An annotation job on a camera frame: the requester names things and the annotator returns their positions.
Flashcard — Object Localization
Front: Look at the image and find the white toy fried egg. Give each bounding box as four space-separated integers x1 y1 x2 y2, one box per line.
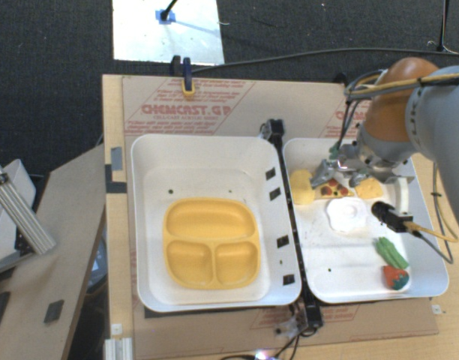
325 197 368 234

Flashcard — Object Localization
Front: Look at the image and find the brown cardboard board red print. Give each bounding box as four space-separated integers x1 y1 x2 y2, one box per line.
121 76 440 353

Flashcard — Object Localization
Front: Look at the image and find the yellow toy biscuit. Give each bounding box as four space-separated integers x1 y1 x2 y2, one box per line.
354 178 385 200

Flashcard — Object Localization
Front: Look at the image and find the yellow toy bread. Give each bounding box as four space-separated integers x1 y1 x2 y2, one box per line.
289 169 316 206

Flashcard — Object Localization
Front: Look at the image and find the red toy strawberry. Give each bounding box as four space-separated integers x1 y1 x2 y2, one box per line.
382 265 410 292

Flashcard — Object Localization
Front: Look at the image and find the black block with thin wires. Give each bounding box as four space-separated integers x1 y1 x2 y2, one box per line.
303 301 325 330
260 118 287 141

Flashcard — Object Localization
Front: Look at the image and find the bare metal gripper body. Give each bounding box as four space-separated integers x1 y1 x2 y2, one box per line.
335 142 416 185

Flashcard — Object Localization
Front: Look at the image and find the green toy asparagus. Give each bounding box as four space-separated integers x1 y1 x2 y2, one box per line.
374 236 410 271

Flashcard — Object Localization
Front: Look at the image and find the thin black and white rod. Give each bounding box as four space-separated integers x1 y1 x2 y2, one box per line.
271 135 317 311

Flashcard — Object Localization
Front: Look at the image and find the yellow divided plate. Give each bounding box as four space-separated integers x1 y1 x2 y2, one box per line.
162 196 262 292

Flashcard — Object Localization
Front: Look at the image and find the toy pizza slice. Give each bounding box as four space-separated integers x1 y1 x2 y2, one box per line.
313 177 356 201

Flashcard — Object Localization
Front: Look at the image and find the white plastic tray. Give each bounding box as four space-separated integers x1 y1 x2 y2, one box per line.
283 137 451 305
130 133 303 314

